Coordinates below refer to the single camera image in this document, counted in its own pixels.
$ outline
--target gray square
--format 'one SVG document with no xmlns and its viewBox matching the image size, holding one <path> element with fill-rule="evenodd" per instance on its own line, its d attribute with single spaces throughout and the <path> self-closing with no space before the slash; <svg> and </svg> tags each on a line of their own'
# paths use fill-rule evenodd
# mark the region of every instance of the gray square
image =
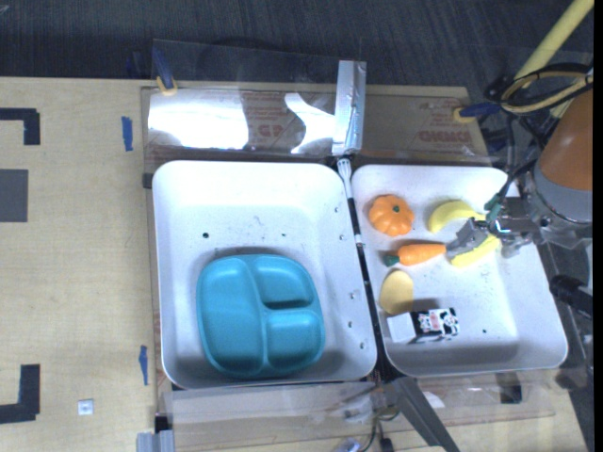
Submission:
<svg viewBox="0 0 603 452">
<path fill-rule="evenodd" d="M 27 222 L 27 169 L 0 169 L 0 222 Z"/>
</svg>

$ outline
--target pumpkin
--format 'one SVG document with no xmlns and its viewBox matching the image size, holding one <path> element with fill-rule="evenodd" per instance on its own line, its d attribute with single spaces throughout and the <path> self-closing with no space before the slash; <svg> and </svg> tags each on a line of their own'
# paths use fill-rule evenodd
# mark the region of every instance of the pumpkin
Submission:
<svg viewBox="0 0 603 452">
<path fill-rule="evenodd" d="M 414 219 L 415 213 L 406 201 L 392 194 L 377 198 L 368 211 L 368 220 L 375 229 L 389 236 L 409 233 Z"/>
</svg>

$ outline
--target wooden table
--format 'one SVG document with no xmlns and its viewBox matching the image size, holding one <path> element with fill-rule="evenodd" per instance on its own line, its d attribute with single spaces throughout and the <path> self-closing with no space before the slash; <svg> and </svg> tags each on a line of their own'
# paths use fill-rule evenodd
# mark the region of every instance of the wooden table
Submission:
<svg viewBox="0 0 603 452">
<path fill-rule="evenodd" d="M 41 367 L 35 421 L 0 425 L 0 450 L 133 451 L 157 403 L 140 90 L 147 81 L 0 78 L 0 107 L 41 114 L 41 145 L 0 121 L 0 169 L 28 170 L 27 222 L 0 222 L 0 404 Z M 133 150 L 122 138 L 133 123 Z M 146 346 L 149 384 L 139 364 Z M 93 414 L 78 414 L 92 399 Z M 553 416 L 449 428 L 463 451 L 586 450 L 571 402 Z M 427 450 L 414 431 L 399 450 Z M 332 450 L 338 440 L 246 450 Z"/>
</svg>

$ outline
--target carrot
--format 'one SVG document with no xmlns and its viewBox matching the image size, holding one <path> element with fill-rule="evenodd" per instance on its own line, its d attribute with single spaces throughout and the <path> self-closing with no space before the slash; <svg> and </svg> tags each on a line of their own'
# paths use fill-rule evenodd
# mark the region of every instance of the carrot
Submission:
<svg viewBox="0 0 603 452">
<path fill-rule="evenodd" d="M 446 245 L 442 243 L 416 243 L 412 245 L 401 246 L 398 250 L 398 257 L 385 256 L 385 263 L 389 266 L 400 262 L 403 265 L 411 266 L 423 263 L 427 260 L 444 254 Z"/>
</svg>

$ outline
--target blue plate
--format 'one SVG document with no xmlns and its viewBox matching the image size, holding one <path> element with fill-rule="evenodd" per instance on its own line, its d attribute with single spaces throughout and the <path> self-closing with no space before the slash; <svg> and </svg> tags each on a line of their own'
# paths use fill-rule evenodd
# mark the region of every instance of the blue plate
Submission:
<svg viewBox="0 0 603 452">
<path fill-rule="evenodd" d="M 208 361 L 237 379 L 290 375 L 317 362 L 324 349 L 312 278 L 284 256 L 210 263 L 197 281 L 197 321 Z"/>
</svg>

